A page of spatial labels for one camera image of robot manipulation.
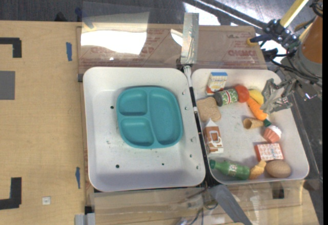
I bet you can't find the red and white packet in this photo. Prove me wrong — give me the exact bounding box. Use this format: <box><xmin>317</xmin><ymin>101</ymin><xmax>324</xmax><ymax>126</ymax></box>
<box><xmin>254</xmin><ymin>142</ymin><xmax>285</xmax><ymax>162</ymax></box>

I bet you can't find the pink cupcake with white icing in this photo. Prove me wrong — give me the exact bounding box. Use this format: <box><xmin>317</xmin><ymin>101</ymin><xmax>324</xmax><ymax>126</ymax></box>
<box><xmin>262</xmin><ymin>125</ymin><xmax>282</xmax><ymax>144</ymax></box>

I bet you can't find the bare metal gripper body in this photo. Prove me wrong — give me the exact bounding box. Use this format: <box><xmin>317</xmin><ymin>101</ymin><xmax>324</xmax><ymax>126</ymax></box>
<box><xmin>279</xmin><ymin>75</ymin><xmax>323</xmax><ymax>102</ymax></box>

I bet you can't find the brown and white carton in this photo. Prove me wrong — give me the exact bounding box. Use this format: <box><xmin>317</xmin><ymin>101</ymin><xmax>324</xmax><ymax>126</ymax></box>
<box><xmin>202</xmin><ymin>118</ymin><xmax>224</xmax><ymax>155</ymax></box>

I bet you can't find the green and white can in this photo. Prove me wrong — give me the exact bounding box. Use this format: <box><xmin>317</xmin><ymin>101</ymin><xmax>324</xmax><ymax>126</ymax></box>
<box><xmin>213</xmin><ymin>88</ymin><xmax>240</xmax><ymax>107</ymax></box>

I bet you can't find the brown bread slice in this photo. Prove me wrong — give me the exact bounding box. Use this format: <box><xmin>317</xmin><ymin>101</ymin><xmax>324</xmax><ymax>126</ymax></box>
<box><xmin>196</xmin><ymin>96</ymin><xmax>222</xmax><ymax>123</ymax></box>

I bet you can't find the teal divided plate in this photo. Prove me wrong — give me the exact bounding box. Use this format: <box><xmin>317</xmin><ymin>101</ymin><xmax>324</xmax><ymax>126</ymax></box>
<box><xmin>116</xmin><ymin>86</ymin><xmax>184</xmax><ymax>150</ymax></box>

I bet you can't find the brown cardboard board red print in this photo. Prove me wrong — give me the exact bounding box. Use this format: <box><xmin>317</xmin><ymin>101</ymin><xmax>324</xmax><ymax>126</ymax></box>
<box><xmin>76</xmin><ymin>23</ymin><xmax>320</xmax><ymax>225</ymax></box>

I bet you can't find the green bottle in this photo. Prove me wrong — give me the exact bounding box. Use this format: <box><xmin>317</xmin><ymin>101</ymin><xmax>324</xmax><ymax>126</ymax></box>
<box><xmin>209</xmin><ymin>159</ymin><xmax>251</xmax><ymax>181</ymax></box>

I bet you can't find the orange carrot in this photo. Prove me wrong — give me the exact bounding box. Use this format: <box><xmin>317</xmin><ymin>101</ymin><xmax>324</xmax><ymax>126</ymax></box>
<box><xmin>246</xmin><ymin>97</ymin><xmax>272</xmax><ymax>128</ymax></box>

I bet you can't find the brown potato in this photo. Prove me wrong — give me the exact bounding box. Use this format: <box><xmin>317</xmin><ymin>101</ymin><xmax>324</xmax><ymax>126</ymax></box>
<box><xmin>264</xmin><ymin>159</ymin><xmax>292</xmax><ymax>179</ymax></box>

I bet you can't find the white plastic tray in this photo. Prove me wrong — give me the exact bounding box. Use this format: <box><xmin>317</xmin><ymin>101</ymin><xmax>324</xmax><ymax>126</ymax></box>
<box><xmin>82</xmin><ymin>66</ymin><xmax>207</xmax><ymax>193</ymax></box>
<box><xmin>191</xmin><ymin>68</ymin><xmax>310</xmax><ymax>186</ymax></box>

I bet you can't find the tan ice cream cone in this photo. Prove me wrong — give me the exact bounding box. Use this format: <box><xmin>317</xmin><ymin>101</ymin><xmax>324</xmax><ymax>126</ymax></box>
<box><xmin>242</xmin><ymin>117</ymin><xmax>265</xmax><ymax>130</ymax></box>

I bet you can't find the red tomato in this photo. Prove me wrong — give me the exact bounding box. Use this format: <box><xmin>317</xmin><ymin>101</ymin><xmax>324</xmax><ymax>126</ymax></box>
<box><xmin>234</xmin><ymin>85</ymin><xmax>251</xmax><ymax>104</ymax></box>

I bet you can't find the white carton with blue top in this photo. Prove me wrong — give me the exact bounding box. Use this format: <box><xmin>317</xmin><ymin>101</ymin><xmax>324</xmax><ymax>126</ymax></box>
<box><xmin>206</xmin><ymin>72</ymin><xmax>229</xmax><ymax>96</ymax></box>

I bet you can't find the yellow waffle piece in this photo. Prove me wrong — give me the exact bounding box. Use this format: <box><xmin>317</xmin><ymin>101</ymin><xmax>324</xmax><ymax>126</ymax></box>
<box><xmin>249</xmin><ymin>159</ymin><xmax>268</xmax><ymax>180</ymax></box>

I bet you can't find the yellow banana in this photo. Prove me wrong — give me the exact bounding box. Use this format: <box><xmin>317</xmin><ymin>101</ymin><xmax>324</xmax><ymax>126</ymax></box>
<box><xmin>248</xmin><ymin>89</ymin><xmax>265</xmax><ymax>106</ymax></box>

